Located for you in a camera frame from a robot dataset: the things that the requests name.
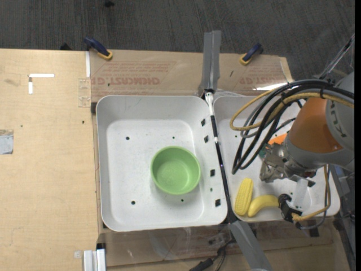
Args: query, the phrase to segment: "wooden table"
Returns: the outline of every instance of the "wooden table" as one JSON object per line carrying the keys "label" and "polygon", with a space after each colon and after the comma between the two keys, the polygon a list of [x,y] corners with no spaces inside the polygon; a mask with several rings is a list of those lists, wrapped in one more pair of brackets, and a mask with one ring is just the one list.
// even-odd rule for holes
{"label": "wooden table", "polygon": [[[82,270],[76,251],[98,238],[93,120],[78,106],[85,52],[0,50],[0,129],[14,131],[14,151],[0,155],[0,270]],[[53,73],[34,78],[30,73]],[[275,270],[348,270],[338,232],[325,244],[270,250]],[[199,259],[112,267],[189,270]],[[230,255],[222,270],[249,270]]]}

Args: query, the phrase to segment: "bowl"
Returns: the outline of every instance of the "bowl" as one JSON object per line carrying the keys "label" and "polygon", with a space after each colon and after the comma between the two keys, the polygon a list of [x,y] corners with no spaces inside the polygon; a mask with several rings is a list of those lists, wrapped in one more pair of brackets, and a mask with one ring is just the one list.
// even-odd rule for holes
{"label": "bowl", "polygon": [[186,148],[169,146],[154,155],[151,175],[162,191],[171,195],[182,195],[198,185],[201,168],[196,156]]}

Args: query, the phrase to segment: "blue and yellow clamp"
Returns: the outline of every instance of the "blue and yellow clamp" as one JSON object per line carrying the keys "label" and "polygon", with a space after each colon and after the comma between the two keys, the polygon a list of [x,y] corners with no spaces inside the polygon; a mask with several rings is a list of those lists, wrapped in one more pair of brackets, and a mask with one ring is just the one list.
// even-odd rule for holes
{"label": "blue and yellow clamp", "polygon": [[247,65],[252,60],[252,57],[254,57],[255,54],[261,54],[262,52],[262,45],[257,43],[247,53],[243,54],[240,57],[239,62],[243,65]]}
{"label": "blue and yellow clamp", "polygon": [[101,58],[106,60],[112,59],[113,53],[107,50],[99,41],[95,40],[94,38],[87,36],[84,38],[84,43],[87,44],[88,50],[89,48],[94,48]]}

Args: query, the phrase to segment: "dark floor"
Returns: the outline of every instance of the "dark floor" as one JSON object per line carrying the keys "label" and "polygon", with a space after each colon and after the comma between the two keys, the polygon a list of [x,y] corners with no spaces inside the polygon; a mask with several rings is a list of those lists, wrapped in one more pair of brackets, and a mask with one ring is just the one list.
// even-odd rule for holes
{"label": "dark floor", "polygon": [[[320,73],[355,31],[355,0],[0,0],[0,47],[202,52],[222,31],[222,53],[285,56],[295,80]],[[337,68],[350,72],[351,56]]]}

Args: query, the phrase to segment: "white plastic tray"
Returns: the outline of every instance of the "white plastic tray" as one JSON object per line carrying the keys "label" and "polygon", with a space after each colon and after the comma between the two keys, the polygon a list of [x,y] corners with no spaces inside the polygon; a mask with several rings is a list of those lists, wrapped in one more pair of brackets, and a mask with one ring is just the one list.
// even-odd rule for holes
{"label": "white plastic tray", "polygon": [[[111,95],[98,102],[96,116],[102,218],[110,229],[179,228],[224,221],[227,204],[209,109],[202,99]],[[193,152],[201,165],[200,183],[186,195],[166,194],[151,178],[153,155],[172,145]]]}
{"label": "white plastic tray", "polygon": [[[295,192],[296,183],[288,180],[275,180],[272,183],[265,183],[259,179],[259,172],[261,170],[261,159],[256,158],[252,164],[245,170],[238,170],[234,175],[231,173],[234,157],[241,141],[239,132],[236,132],[230,128],[230,119],[232,115],[244,104],[249,102],[253,97],[219,97],[214,101],[214,114],[217,122],[219,141],[221,142],[221,151],[223,157],[223,164],[225,167],[228,189],[230,192],[232,207],[234,208],[235,199],[239,186],[244,178],[251,178],[254,183],[253,198],[271,194],[279,196],[280,194],[288,194],[292,197]],[[248,107],[240,116],[235,120],[235,125],[243,126],[246,118],[250,115],[253,106]],[[299,112],[298,106],[292,105],[283,115],[283,121],[296,117]],[[286,126],[279,130],[278,135],[284,134],[289,130],[289,126]],[[324,189],[325,180],[323,174],[323,168],[319,169],[316,176],[312,178],[316,184],[313,187],[307,188],[306,196],[300,207],[303,209],[303,214],[315,212],[324,207]],[[327,216],[335,215],[340,209],[340,197],[336,190],[332,176],[329,179],[331,188],[331,206],[327,211]],[[265,208],[261,210],[256,216],[249,218],[247,216],[237,217],[247,222],[260,222],[260,221],[274,221],[282,220],[281,212],[279,208]]]}

